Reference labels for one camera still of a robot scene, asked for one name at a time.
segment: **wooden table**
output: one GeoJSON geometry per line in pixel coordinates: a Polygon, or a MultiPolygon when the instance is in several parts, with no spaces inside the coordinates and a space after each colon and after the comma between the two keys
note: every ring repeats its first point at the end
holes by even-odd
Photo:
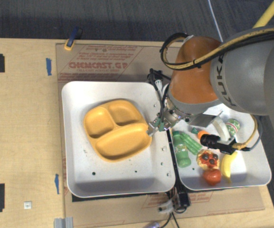
{"type": "MultiPolygon", "coordinates": [[[[64,42],[0,38],[0,54],[5,56],[5,72],[0,73],[0,183],[5,184],[0,227],[49,228],[55,218],[66,216],[55,47],[64,42]],[[52,60],[50,76],[46,58],[52,60]],[[31,209],[24,209],[26,201],[32,201],[31,209]]],[[[260,187],[260,193],[264,210],[182,218],[178,223],[181,228],[274,228],[274,207],[267,187],[260,187]]],[[[142,228],[146,224],[114,227],[142,228]]],[[[175,227],[175,223],[171,221],[167,227],[175,227]]]]}

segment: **yellow banana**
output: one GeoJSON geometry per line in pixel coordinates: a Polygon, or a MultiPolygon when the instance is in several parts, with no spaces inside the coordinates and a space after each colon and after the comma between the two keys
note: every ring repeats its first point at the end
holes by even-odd
{"type": "Polygon", "coordinates": [[[231,164],[233,162],[233,160],[236,158],[238,152],[235,151],[234,153],[232,153],[231,155],[226,154],[221,161],[220,164],[220,171],[222,176],[224,176],[226,178],[226,180],[231,183],[231,164]]]}

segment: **tomato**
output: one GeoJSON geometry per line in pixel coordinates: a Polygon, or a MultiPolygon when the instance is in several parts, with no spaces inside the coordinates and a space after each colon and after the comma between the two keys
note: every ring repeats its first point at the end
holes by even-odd
{"type": "Polygon", "coordinates": [[[203,178],[209,185],[215,186],[221,182],[221,171],[219,169],[208,169],[203,172],[203,178]]]}

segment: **yellow tube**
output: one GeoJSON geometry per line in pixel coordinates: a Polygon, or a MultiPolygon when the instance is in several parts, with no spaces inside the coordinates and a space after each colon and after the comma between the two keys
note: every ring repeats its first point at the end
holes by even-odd
{"type": "Polygon", "coordinates": [[[260,17],[258,22],[253,26],[253,28],[261,27],[267,25],[270,19],[274,16],[274,1],[267,8],[264,14],[260,17]]]}

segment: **yellow plate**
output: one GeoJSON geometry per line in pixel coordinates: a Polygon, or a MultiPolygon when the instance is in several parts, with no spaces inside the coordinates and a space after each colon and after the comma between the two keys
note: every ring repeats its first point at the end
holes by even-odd
{"type": "Polygon", "coordinates": [[[95,152],[105,161],[130,158],[151,144],[147,123],[129,101],[115,100],[90,110],[84,129],[95,152]]]}

